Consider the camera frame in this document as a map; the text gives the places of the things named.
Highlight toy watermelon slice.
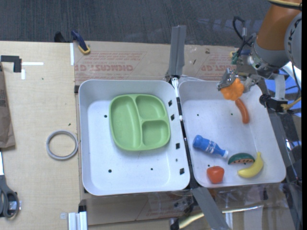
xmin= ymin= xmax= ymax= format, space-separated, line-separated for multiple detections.
xmin=227 ymin=152 xmax=256 ymax=166

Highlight brown cardboard board, red print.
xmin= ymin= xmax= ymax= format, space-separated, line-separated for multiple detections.
xmin=73 ymin=41 xmax=296 ymax=226

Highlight red toy tomato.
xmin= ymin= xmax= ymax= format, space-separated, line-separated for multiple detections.
xmin=206 ymin=165 xmax=225 ymax=184

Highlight grey tape roll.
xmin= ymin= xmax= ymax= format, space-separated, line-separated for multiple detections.
xmin=46 ymin=129 xmax=79 ymax=161

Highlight orange toy sausage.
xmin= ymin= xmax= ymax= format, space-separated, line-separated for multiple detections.
xmin=235 ymin=98 xmax=250 ymax=125

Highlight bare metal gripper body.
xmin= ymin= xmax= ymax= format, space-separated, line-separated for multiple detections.
xmin=236 ymin=55 xmax=277 ymax=81

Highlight white plastic tray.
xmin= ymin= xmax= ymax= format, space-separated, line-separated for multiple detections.
xmin=178 ymin=80 xmax=287 ymax=189
xmin=78 ymin=79 xmax=191 ymax=196

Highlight grey-handled scissors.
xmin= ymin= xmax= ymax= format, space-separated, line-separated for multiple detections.
xmin=0 ymin=149 xmax=20 ymax=219

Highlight black cylinder on white bracket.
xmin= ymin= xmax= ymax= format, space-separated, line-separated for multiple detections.
xmin=259 ymin=66 xmax=289 ymax=113

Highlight brown paper bag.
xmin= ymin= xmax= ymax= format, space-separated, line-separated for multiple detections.
xmin=0 ymin=63 xmax=16 ymax=149

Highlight orange toy bell pepper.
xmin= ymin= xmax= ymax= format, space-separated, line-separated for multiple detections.
xmin=220 ymin=78 xmax=245 ymax=102

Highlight green divided plate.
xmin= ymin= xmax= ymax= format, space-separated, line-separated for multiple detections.
xmin=108 ymin=93 xmax=172 ymax=152

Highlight yellow banana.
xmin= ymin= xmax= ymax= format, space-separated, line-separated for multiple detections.
xmin=237 ymin=151 xmax=264 ymax=179

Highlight blue toy bottle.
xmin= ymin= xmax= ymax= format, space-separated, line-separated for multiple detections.
xmin=192 ymin=134 xmax=229 ymax=159

